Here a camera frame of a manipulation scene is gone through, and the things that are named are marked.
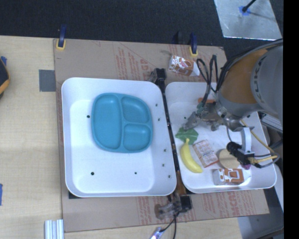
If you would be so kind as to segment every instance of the round beige object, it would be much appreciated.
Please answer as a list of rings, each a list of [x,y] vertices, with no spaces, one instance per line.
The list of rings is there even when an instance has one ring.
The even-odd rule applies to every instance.
[[[231,155],[226,149],[220,151],[219,162],[224,168],[229,169],[238,168],[238,166],[240,165],[237,158]]]

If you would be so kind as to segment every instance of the blue divided plate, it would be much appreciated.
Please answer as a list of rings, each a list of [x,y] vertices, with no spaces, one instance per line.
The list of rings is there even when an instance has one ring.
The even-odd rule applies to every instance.
[[[92,134],[104,150],[141,152],[152,141],[153,127],[149,107],[136,97],[103,93],[93,102]]]

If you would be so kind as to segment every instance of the yellow banana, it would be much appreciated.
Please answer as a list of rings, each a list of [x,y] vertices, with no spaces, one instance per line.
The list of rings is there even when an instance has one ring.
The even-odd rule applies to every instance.
[[[188,142],[189,142],[189,139],[186,138],[184,145],[180,149],[181,160],[183,161],[184,165],[193,173],[201,173],[201,172],[203,172],[203,169],[193,159],[193,157],[190,153]]]

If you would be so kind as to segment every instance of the wooden table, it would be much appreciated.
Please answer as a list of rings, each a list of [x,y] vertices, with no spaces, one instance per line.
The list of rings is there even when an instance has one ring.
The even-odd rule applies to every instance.
[[[55,92],[39,90],[54,70],[53,39],[0,36],[11,83],[0,100],[0,238],[43,239],[44,222],[62,219]],[[65,233],[66,239],[149,238],[157,225]],[[173,226],[163,235],[172,238]],[[177,223],[176,238],[239,239],[237,218]]]

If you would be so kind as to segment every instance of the cardboard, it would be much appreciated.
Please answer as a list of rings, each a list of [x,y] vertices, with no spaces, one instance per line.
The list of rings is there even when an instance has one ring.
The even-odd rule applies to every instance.
[[[148,80],[155,68],[167,68],[171,55],[190,57],[188,45],[129,43],[67,39],[63,50],[56,49],[54,63],[61,172],[62,211],[65,232],[166,224],[170,219],[155,216],[156,205],[166,205],[168,198],[159,197],[98,197],[76,198],[65,184],[62,122],[62,83],[71,77],[122,80]],[[219,69],[226,62],[221,47],[198,46],[198,57],[209,61],[217,56]],[[166,85],[173,81],[200,82],[201,76],[189,77],[167,73]],[[193,208],[177,221],[189,222],[269,213],[263,190],[229,191],[191,194]]]

